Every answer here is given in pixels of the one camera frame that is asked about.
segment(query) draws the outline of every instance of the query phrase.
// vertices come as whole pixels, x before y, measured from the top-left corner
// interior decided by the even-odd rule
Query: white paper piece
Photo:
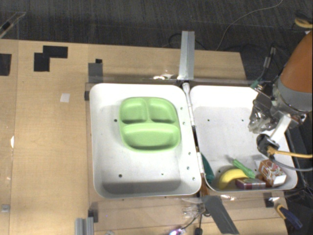
[[[60,102],[61,103],[69,103],[70,93],[62,93]]]

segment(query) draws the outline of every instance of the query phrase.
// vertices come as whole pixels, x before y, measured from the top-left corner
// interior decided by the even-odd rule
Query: gray cable
[[[295,168],[295,167],[288,166],[286,164],[282,164],[281,162],[278,162],[274,158],[270,158],[270,160],[273,161],[275,164],[277,164],[277,165],[279,165],[281,167],[290,169],[290,170],[295,170],[295,171],[312,171],[313,170],[313,167],[311,167],[311,168]]]
[[[225,38],[225,35],[226,35],[228,29],[229,29],[233,24],[235,24],[235,23],[238,22],[240,19],[242,19],[242,18],[244,18],[244,17],[246,17],[246,16],[248,16],[248,15],[254,13],[254,12],[261,11],[261,10],[269,10],[269,9],[276,8],[276,7],[278,7],[282,2],[283,2],[283,0],[280,0],[280,2],[279,2],[278,4],[276,4],[276,5],[274,5],[274,6],[266,7],[266,8],[261,8],[261,9],[257,9],[257,10],[253,10],[253,11],[250,11],[250,12],[244,14],[243,16],[237,18],[234,22],[232,22],[232,23],[226,28],[226,30],[224,31],[224,34],[223,34],[223,36],[222,36],[222,39],[221,39],[219,45],[217,46],[217,48],[215,49],[215,51],[219,50],[219,48],[220,48],[220,46],[221,46],[221,44],[222,44],[222,42],[223,42],[223,40],[224,40],[224,38]]]

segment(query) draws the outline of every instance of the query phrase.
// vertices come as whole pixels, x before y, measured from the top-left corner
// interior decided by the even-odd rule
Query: green plate
[[[158,97],[131,97],[119,109],[122,141],[134,151],[164,151],[180,143],[180,126],[173,104]]]

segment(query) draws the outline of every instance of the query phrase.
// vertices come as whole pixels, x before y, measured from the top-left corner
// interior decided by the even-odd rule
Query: yellow banana
[[[248,178],[241,169],[230,169],[220,176],[219,189],[223,190],[230,181],[237,178]]]

